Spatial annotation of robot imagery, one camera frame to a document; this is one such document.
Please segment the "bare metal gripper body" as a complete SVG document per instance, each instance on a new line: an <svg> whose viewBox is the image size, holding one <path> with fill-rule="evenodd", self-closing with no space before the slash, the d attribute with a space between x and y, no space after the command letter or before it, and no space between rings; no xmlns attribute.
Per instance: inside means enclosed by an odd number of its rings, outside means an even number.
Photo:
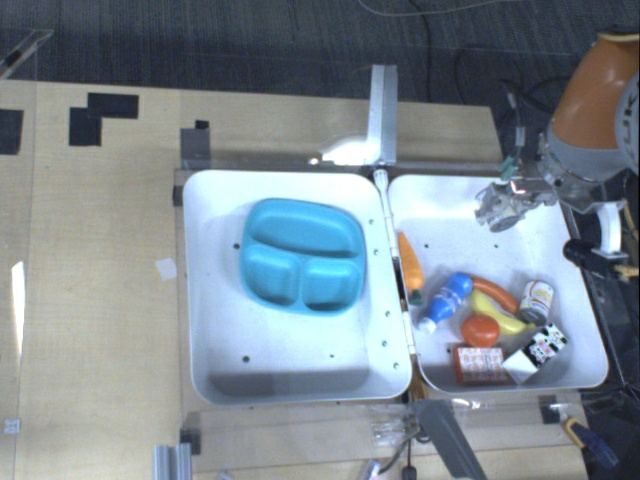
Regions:
<svg viewBox="0 0 640 480"><path fill-rule="evenodd" d="M553 145L549 137L540 137L535 155L528 159L520 156L522 146L514 149L499 167L506 193L518 210L561 202L579 213L593 212L601 182L562 163Z"/></svg>

